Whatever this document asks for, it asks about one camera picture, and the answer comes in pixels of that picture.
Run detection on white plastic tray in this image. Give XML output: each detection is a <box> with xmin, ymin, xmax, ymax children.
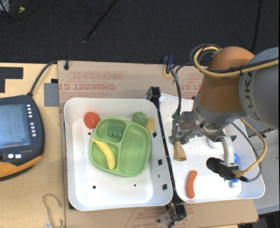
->
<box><xmin>159</xmin><ymin>93</ymin><xmax>266</xmax><ymax>204</ymax></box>
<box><xmin>64</xmin><ymin>97</ymin><xmax>174</xmax><ymax>212</ymax></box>

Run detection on green pea pods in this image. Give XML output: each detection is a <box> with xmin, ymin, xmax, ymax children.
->
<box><xmin>107</xmin><ymin>120</ymin><xmax>124</xmax><ymax>138</ymax></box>

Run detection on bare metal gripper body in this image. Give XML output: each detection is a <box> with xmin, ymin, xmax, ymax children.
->
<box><xmin>174</xmin><ymin>111</ymin><xmax>226</xmax><ymax>143</ymax></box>

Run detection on green divided plate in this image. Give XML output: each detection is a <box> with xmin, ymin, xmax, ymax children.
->
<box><xmin>89</xmin><ymin>117</ymin><xmax>152</xmax><ymax>178</ymax></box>

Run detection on brown cardboard board red print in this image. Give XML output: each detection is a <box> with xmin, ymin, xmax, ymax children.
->
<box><xmin>56</xmin><ymin>60</ymin><xmax>260</xmax><ymax>228</ymax></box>

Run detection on orange sausage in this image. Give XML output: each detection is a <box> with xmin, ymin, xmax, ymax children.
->
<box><xmin>186</xmin><ymin>170</ymin><xmax>198</xmax><ymax>199</ymax></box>

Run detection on black cylinder on white bracket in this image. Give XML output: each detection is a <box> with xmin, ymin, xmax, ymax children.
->
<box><xmin>205</xmin><ymin>135</ymin><xmax>240</xmax><ymax>181</ymax></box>

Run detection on tan ice cream cone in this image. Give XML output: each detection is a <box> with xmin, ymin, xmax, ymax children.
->
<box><xmin>173</xmin><ymin>140</ymin><xmax>187</xmax><ymax>162</ymax></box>

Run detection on blue and white bottle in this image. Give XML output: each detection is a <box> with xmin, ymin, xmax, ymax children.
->
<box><xmin>231</xmin><ymin>153</ymin><xmax>241</xmax><ymax>189</ymax></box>

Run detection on thin black rod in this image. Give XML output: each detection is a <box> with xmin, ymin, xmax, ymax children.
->
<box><xmin>152</xmin><ymin>96</ymin><xmax>181</xmax><ymax>209</ymax></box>

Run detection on yellow banana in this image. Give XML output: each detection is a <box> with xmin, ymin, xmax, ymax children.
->
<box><xmin>91</xmin><ymin>137</ymin><xmax>117</xmax><ymax>171</ymax></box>

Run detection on red tomato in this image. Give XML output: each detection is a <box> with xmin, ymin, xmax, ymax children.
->
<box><xmin>83</xmin><ymin>111</ymin><xmax>102</xmax><ymax>129</ymax></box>

